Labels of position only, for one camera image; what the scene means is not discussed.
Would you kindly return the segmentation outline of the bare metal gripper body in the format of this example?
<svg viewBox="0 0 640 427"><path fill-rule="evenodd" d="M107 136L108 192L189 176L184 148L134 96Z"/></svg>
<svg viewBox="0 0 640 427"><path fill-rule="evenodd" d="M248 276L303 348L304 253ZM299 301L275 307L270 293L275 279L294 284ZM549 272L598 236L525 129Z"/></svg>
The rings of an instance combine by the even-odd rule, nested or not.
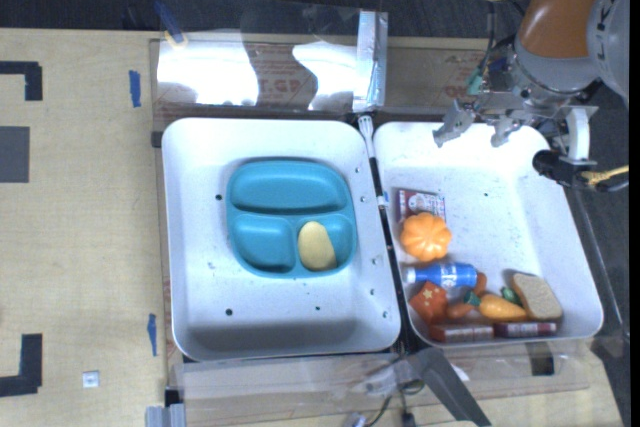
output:
<svg viewBox="0 0 640 427"><path fill-rule="evenodd" d="M473 80L473 110L491 125L561 121L589 86L589 82L569 83L568 89L554 89L524 75L488 74Z"/></svg>

